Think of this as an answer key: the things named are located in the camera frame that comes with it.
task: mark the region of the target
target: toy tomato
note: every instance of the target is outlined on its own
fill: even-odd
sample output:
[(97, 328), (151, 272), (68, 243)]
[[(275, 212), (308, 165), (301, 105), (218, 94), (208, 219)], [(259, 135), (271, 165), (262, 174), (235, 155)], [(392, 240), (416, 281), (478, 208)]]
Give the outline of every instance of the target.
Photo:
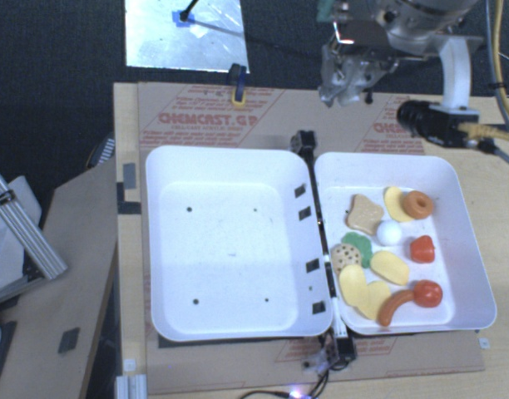
[(410, 244), (410, 257), (417, 263), (431, 263), (436, 258), (432, 238), (420, 236)]
[(419, 281), (413, 287), (413, 301), (423, 308), (435, 308), (443, 300), (443, 290), (433, 281)]

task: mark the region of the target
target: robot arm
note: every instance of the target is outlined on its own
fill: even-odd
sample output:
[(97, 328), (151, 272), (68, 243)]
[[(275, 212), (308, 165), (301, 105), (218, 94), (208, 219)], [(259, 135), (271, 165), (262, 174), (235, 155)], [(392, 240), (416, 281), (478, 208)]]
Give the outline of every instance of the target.
[[(443, 67), (451, 67), (445, 71), (444, 90), (449, 96), (443, 105), (466, 106), (471, 81), (469, 55), (482, 39), (453, 36), (448, 30), (458, 25), (477, 1), (333, 0), (331, 16), (325, 19), (333, 23), (334, 35), (322, 50), (321, 100), (328, 106), (334, 99), (347, 105), (397, 69), (401, 60), (441, 57)], [(456, 70), (452, 60), (457, 61)]]

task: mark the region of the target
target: blue tape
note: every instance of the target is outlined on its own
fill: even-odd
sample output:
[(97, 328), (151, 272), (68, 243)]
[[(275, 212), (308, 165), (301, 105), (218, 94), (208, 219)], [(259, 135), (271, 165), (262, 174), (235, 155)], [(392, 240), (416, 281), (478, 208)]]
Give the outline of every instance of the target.
[(186, 28), (195, 22), (195, 16), (193, 13), (190, 13), (190, 15), (188, 15), (188, 19), (186, 20), (186, 22), (182, 22), (180, 19), (181, 12), (182, 12), (181, 10), (177, 10), (171, 13), (171, 18), (173, 19), (173, 22), (177, 27)]

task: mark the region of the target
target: white egg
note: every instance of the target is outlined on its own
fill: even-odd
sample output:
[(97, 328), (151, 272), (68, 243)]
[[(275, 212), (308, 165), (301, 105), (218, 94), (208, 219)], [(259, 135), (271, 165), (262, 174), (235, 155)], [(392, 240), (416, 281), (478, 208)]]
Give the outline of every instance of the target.
[(381, 245), (397, 245), (403, 237), (403, 230), (395, 220), (384, 220), (378, 225), (377, 239)]

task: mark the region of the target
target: plastic donut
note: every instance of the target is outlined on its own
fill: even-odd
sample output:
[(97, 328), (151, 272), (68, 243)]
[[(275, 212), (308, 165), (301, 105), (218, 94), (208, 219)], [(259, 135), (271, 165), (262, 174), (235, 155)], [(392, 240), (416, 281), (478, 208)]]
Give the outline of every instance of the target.
[(404, 197), (403, 208), (414, 219), (425, 219), (432, 214), (434, 203), (428, 195), (418, 190), (413, 190)]

